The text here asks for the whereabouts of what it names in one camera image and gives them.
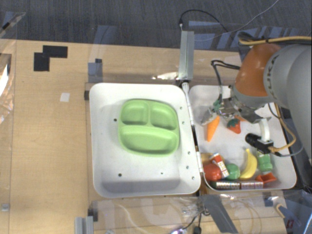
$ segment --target hinge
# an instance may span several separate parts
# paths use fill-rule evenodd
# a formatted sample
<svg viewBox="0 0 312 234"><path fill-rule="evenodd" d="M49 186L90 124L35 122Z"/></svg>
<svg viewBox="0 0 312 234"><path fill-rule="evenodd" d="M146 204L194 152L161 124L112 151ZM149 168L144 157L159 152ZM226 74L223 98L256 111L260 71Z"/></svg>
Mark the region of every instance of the hinge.
<svg viewBox="0 0 312 234"><path fill-rule="evenodd" d="M199 172L202 173L203 172L203 163L201 162L200 152L196 152L196 156L197 156L197 163L198 163Z"/></svg>

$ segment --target white tray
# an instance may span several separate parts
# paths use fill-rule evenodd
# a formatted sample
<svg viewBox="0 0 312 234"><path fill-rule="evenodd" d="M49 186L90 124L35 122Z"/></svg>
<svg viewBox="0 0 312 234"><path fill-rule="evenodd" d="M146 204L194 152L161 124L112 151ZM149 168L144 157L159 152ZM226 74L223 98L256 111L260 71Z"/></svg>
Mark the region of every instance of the white tray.
<svg viewBox="0 0 312 234"><path fill-rule="evenodd" d="M108 198L191 194L200 173L183 91L173 85L99 83L90 90L93 180ZM118 122L124 102L150 99L171 105L178 116L180 143L169 156L149 157L124 150Z"/></svg>
<svg viewBox="0 0 312 234"><path fill-rule="evenodd" d="M224 98L230 97L230 89L223 87ZM256 154L256 149L245 141L247 133L261 135L259 124L252 125L248 122L241 122L241 133L235 134L226 128L227 122L224 119L220 120L220 124L213 136L211 142L206 140L206 126L201 126L200 121L208 109L218 98L219 89L217 86L194 86L190 90L190 100L194 113L195 130L198 141L199 151L201 153L220 153L227 163L234 163L239 166L241 171L244 169L247 159L245 152L246 148L250 148L253 154ZM271 139L276 147L286 144L285 137L281 125L275 117L272 116L268 106L256 111L262 117L272 117L268 124L270 128ZM283 150L281 154L289 154L289 151ZM296 183L296 173L293 167L293 162L290 157L277 157L271 155L273 164L272 173L277 177L277 181L265 184L264 190L272 189L290 189ZM254 178L261 174L256 171Z"/></svg>

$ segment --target green plate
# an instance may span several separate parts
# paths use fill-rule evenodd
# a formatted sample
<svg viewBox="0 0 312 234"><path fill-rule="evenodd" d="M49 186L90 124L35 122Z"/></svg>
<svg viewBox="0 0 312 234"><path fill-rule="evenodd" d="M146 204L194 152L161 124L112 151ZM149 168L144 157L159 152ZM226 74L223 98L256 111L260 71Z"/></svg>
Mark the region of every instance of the green plate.
<svg viewBox="0 0 312 234"><path fill-rule="evenodd" d="M118 121L121 146L146 156L169 155L180 141L175 110L162 102L132 99L121 108Z"/></svg>

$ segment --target white sticker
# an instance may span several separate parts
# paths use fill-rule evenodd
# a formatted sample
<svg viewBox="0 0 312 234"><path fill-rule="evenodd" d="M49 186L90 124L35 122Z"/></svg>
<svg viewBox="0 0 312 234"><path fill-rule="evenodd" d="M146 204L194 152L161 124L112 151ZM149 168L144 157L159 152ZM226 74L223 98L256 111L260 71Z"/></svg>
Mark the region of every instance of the white sticker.
<svg viewBox="0 0 312 234"><path fill-rule="evenodd" d="M69 102L70 93L62 93L60 96L61 102Z"/></svg>

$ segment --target green bottle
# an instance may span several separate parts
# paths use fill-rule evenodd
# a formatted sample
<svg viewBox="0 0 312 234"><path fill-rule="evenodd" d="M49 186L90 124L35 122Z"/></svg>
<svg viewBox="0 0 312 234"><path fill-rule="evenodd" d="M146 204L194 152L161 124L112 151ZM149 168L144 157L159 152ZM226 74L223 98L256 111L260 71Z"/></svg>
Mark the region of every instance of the green bottle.
<svg viewBox="0 0 312 234"><path fill-rule="evenodd" d="M271 164L270 154L263 154L257 151L257 159L258 159L260 171L269 172L273 169L273 165Z"/></svg>

